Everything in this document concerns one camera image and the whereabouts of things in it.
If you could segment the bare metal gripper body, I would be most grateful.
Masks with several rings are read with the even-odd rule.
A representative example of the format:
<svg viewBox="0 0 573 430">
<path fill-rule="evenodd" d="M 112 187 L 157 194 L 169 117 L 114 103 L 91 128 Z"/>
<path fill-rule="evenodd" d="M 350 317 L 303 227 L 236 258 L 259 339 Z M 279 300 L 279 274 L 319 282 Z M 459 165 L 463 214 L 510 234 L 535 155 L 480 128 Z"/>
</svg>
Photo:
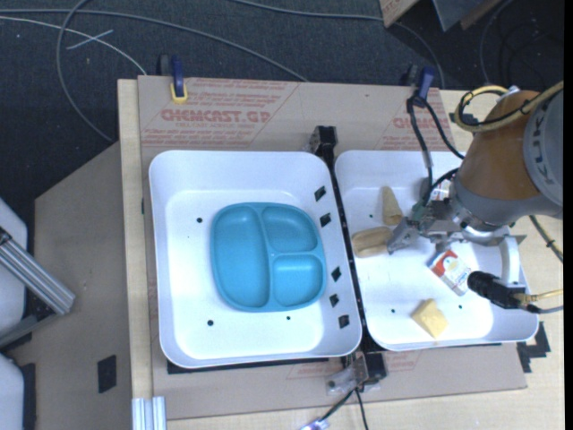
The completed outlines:
<svg viewBox="0 0 573 430">
<path fill-rule="evenodd" d="M 417 203 L 414 220 L 419 224 L 419 235 L 429 239 L 432 234 L 451 235 L 453 242 L 472 242 L 497 245 L 509 233 L 508 226 L 488 223 L 476 217 L 457 198 Z"/>
</svg>

